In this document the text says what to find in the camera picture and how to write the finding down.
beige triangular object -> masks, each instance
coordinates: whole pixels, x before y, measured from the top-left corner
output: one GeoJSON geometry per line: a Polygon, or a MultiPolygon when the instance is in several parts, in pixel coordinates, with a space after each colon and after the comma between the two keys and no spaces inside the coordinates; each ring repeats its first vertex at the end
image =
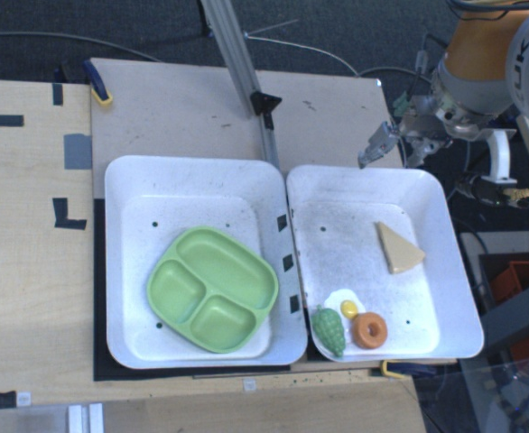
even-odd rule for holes
{"type": "Polygon", "coordinates": [[[410,270],[425,258],[425,252],[380,221],[376,224],[391,274],[410,270]]]}

green plate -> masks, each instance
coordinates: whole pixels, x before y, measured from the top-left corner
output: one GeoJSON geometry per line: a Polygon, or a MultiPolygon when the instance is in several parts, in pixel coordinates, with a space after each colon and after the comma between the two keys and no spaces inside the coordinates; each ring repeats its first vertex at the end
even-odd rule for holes
{"type": "Polygon", "coordinates": [[[263,323],[278,295],[273,268],[236,239],[199,226],[154,266],[148,302],[168,326],[202,348],[231,353],[263,323]]]}

wooden table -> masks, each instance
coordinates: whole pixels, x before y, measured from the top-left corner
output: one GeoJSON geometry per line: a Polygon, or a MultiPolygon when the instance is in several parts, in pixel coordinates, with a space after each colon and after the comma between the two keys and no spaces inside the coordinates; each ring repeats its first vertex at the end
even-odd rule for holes
{"type": "MultiPolygon", "coordinates": [[[[274,83],[274,76],[264,77],[264,83],[274,83]]],[[[350,91],[350,79],[343,84],[350,91]]],[[[362,93],[368,83],[358,85],[362,93]]],[[[385,120],[385,102],[377,100],[377,110],[369,113],[385,120]]],[[[71,136],[92,136],[92,102],[84,85],[0,81],[0,116],[23,118],[23,126],[0,123],[0,392],[29,392],[34,405],[115,401],[107,413],[116,412],[118,425],[140,422],[150,431],[162,430],[167,400],[182,426],[197,430],[214,421],[211,431],[231,431],[222,412],[233,402],[242,407],[238,430],[255,419],[255,431],[300,422],[314,427],[317,419],[324,427],[340,422],[380,432],[400,425],[403,431],[424,431],[411,379],[371,376],[367,367],[374,364],[342,366],[303,357],[288,373],[94,382],[93,172],[70,167],[64,145],[71,136]],[[68,203],[65,218],[86,220],[83,229],[55,226],[54,199],[62,198],[68,203]],[[185,410],[188,402],[199,413],[185,410]]],[[[277,120],[281,130],[283,121],[277,120]]],[[[364,133],[374,129],[371,124],[364,133]]],[[[280,152],[281,160],[289,151],[280,152]]],[[[400,164],[398,155],[389,159],[385,166],[400,164]]]]}

toy fried egg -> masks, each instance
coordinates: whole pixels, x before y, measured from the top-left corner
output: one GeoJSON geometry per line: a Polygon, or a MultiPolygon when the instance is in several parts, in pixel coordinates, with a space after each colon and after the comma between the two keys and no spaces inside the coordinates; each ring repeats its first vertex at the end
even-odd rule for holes
{"type": "Polygon", "coordinates": [[[351,289],[339,289],[331,292],[323,303],[324,308],[334,309],[339,313],[340,320],[345,328],[345,341],[350,343],[353,337],[350,334],[353,319],[358,313],[365,313],[365,305],[358,299],[357,294],[351,289]]]}

brown donut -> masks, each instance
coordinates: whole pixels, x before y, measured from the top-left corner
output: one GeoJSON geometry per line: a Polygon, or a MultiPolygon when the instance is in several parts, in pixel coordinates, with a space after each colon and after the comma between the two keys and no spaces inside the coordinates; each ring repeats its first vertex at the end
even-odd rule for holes
{"type": "Polygon", "coordinates": [[[378,348],[387,339],[387,324],[376,313],[360,313],[353,320],[351,333],[355,343],[361,348],[378,348]]]}

